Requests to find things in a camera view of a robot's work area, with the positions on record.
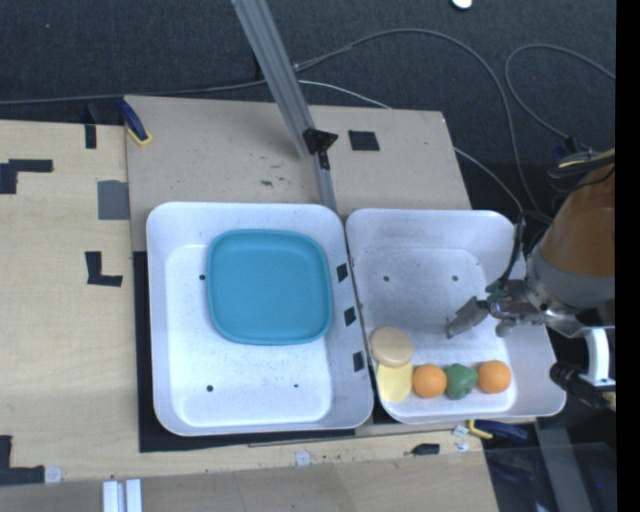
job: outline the green pepper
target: green pepper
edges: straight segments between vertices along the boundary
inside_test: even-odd
[[[447,370],[446,394],[451,400],[461,400],[478,383],[478,372],[462,364],[453,364]]]

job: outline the black clamp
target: black clamp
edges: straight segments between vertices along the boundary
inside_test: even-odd
[[[327,150],[338,139],[335,133],[323,132],[315,128],[307,128],[302,134],[310,155],[318,154],[320,167],[325,171],[331,170]]]

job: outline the black mat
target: black mat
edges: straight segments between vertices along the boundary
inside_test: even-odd
[[[136,313],[136,357],[138,368],[138,434],[140,452],[196,450],[234,444],[344,438],[351,437],[355,434],[355,430],[353,429],[340,429],[182,437],[164,428],[156,417],[153,409],[149,281],[146,252],[134,252],[133,268]]]

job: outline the yellow object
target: yellow object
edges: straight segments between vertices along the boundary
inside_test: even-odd
[[[435,398],[447,389],[447,374],[434,364],[423,364],[413,372],[413,390],[422,398]]]
[[[131,128],[129,128],[127,130],[127,133],[129,134],[129,137],[131,137],[133,139],[133,141],[140,146],[141,148],[147,147],[149,144],[151,144],[151,141],[153,140],[153,137],[151,136],[151,134],[149,132],[146,132],[147,134],[147,138],[144,140],[141,140],[137,135],[136,132],[134,132]]]
[[[478,369],[478,386],[485,393],[501,393],[510,384],[511,370],[502,361],[487,361]]]
[[[373,358],[390,368],[399,368],[411,361],[413,344],[395,327],[379,327],[371,334],[369,345]]]
[[[378,365],[376,380],[380,398],[387,402],[402,402],[411,392],[413,366],[407,363],[399,368]]]
[[[479,437],[480,439],[493,439],[493,434],[490,434],[489,432],[485,432],[484,430],[480,430],[479,428],[476,428],[476,420],[469,420],[469,433],[473,434],[476,437]]]

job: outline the beige round object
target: beige round object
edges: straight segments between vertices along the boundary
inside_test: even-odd
[[[390,368],[379,364],[376,371],[376,381],[380,398],[387,402],[402,402],[411,393],[412,376],[413,366],[411,363],[400,368]]]
[[[373,358],[391,368],[404,366],[413,357],[411,340],[395,327],[380,327],[373,331],[369,345]]]

